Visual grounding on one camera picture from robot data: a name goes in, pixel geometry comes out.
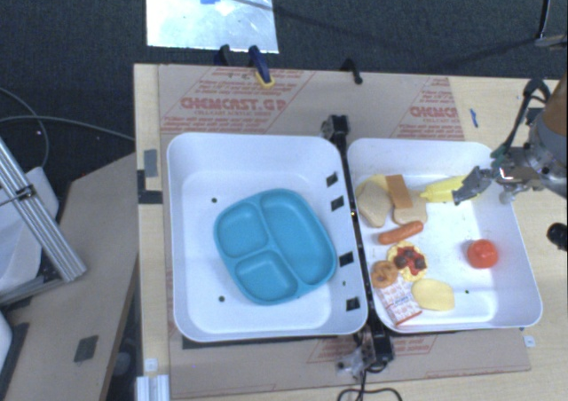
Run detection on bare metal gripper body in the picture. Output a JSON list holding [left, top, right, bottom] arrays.
[[489, 146, 568, 205]]

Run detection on yellow banana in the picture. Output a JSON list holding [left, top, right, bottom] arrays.
[[419, 175, 469, 205]]

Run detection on white plastic tray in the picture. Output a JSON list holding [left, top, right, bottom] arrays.
[[346, 137, 544, 334], [166, 131, 370, 343]]

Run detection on tan bread slice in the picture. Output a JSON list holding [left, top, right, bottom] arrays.
[[357, 181, 394, 229], [391, 190, 429, 226]]

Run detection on red tomato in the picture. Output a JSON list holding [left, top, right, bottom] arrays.
[[466, 238, 499, 270]]

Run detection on orange rectangular biscuit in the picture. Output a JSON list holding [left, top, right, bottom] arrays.
[[384, 173, 414, 210]]

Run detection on orange sausage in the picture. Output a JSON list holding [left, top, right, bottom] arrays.
[[377, 220, 425, 247]]

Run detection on yellow pizza slice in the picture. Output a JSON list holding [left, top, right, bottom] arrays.
[[386, 240, 430, 283]]

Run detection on yellow cheese slice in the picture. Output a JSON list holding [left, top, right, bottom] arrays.
[[354, 174, 390, 197]]

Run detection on thin black rod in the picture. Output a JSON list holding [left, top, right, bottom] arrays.
[[333, 132, 386, 347]]

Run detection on brown doughnut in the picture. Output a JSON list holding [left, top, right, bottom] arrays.
[[369, 259, 400, 289]]

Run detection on red and white carton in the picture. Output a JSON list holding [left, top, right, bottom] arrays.
[[375, 279, 424, 328]]

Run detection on blue divided plate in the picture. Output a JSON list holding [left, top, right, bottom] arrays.
[[213, 187, 338, 306]]

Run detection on brown cardboard board red print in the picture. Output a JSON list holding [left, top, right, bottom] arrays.
[[157, 63, 533, 397]]

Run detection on black block with thin wires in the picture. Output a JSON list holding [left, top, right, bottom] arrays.
[[336, 326, 397, 376], [320, 114, 352, 141]]

